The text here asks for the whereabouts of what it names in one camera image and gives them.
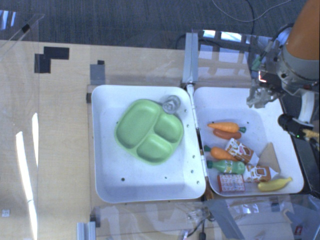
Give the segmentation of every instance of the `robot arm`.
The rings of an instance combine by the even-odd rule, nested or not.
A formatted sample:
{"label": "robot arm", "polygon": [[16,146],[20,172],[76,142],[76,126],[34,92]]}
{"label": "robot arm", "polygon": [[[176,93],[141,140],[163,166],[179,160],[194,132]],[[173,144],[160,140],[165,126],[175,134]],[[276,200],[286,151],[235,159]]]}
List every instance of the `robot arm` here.
{"label": "robot arm", "polygon": [[[259,77],[252,80],[247,104],[249,107],[254,105],[255,108],[264,108],[268,102],[285,93],[301,97],[299,117],[283,114],[278,123],[295,138],[308,141],[315,137],[310,137],[313,129],[310,121],[315,105],[315,92],[319,95],[320,0],[306,2],[282,49],[279,49],[276,41],[279,32],[251,67],[252,71],[258,71]],[[318,133],[316,139],[319,149]]]}

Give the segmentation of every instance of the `cardboard piece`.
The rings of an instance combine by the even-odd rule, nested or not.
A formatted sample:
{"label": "cardboard piece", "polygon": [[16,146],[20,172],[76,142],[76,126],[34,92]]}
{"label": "cardboard piece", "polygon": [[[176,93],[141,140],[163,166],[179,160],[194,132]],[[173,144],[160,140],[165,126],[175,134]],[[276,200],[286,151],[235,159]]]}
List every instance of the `cardboard piece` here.
{"label": "cardboard piece", "polygon": [[281,172],[275,148],[272,142],[269,142],[262,151],[259,158],[258,166],[269,166],[277,173]]}

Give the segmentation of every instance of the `black cable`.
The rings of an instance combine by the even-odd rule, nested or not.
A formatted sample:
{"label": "black cable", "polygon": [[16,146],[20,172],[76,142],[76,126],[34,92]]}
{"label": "black cable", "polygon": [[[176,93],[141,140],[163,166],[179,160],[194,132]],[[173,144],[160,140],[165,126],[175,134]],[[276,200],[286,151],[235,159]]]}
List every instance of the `black cable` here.
{"label": "black cable", "polygon": [[[247,2],[247,4],[249,5],[249,7],[251,9],[252,19],[254,19],[255,18],[254,9],[253,9],[249,0],[245,0],[245,1]],[[254,33],[254,28],[255,28],[255,20],[252,22],[252,28],[251,28],[250,35],[252,35]]]}
{"label": "black cable", "polygon": [[190,233],[188,233],[187,237],[191,237],[191,236],[198,230],[198,228],[200,227],[201,224],[205,224],[205,220],[206,220],[206,219],[207,219],[207,218],[204,218],[203,220],[201,220],[201,221],[198,223],[198,225],[196,225],[196,227],[195,227]]}
{"label": "black cable", "polygon": [[277,37],[278,37],[283,31],[285,31],[285,30],[288,29],[288,28],[292,28],[293,26],[294,26],[293,23],[288,23],[288,24],[285,24],[285,25],[283,25],[282,27],[280,27],[280,28],[278,29],[278,31],[276,32],[276,34],[272,37],[271,41],[274,42],[274,41],[277,39]]}
{"label": "black cable", "polygon": [[199,233],[199,240],[206,240],[207,236],[205,233],[205,222],[202,223],[202,232]]}
{"label": "black cable", "polygon": [[[285,31],[286,29],[288,28],[292,28],[294,26],[294,23],[288,23],[288,24],[285,24],[283,25],[282,27],[280,27],[278,29],[278,31],[276,32],[276,34],[272,37],[271,39],[271,42],[274,42],[277,37],[283,32]],[[260,54],[260,61],[262,61],[262,59],[267,55],[267,52],[265,50],[263,50]]]}
{"label": "black cable", "polygon": [[235,21],[243,22],[243,23],[254,22],[254,21],[260,19],[263,15],[265,15],[265,14],[266,14],[267,12],[269,12],[270,10],[272,10],[272,9],[274,9],[274,8],[276,8],[276,7],[279,7],[279,6],[283,6],[283,5],[285,5],[285,4],[287,4],[287,3],[291,2],[291,1],[292,1],[292,0],[287,0],[287,1],[284,1],[284,2],[279,3],[279,4],[277,4],[277,5],[274,5],[274,6],[270,7],[269,9],[267,9],[266,11],[264,11],[260,16],[254,18],[254,19],[252,19],[252,20],[242,20],[242,19],[238,19],[238,18],[235,18],[235,17],[229,15],[229,14],[226,13],[224,10],[222,10],[222,9],[215,3],[214,0],[212,0],[214,6],[217,7],[223,14],[225,14],[225,15],[227,15],[228,17],[234,19]]}
{"label": "black cable", "polygon": [[[179,41],[183,38],[186,38],[186,34],[182,34],[180,35],[176,40],[175,40],[175,44],[174,44],[174,49],[178,49],[178,44],[179,44]],[[222,48],[222,46],[215,42],[215,41],[212,41],[210,39],[206,39],[206,38],[200,38],[198,39],[198,44],[200,45],[201,43],[207,43],[208,45],[216,45],[216,46],[219,46],[220,48]]]}

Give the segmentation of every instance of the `small box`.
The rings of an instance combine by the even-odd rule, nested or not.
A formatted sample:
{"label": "small box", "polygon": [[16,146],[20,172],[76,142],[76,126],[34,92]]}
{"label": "small box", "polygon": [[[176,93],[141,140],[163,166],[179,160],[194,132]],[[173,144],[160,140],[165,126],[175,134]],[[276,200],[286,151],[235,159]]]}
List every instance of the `small box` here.
{"label": "small box", "polygon": [[239,174],[221,174],[217,176],[220,192],[244,192],[244,178]]}

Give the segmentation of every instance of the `food package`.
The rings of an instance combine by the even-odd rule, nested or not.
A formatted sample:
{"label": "food package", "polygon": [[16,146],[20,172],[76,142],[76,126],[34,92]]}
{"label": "food package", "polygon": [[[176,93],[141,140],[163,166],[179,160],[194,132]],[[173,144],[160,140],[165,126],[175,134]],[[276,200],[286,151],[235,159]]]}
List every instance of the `food package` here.
{"label": "food package", "polygon": [[231,138],[227,143],[225,150],[245,164],[256,166],[259,161],[257,154],[249,147],[243,145],[240,141]]}
{"label": "food package", "polygon": [[268,182],[278,173],[269,166],[253,166],[247,164],[243,173],[244,182]]}
{"label": "food package", "polygon": [[221,174],[217,176],[221,193],[244,192],[244,178],[239,174]]}

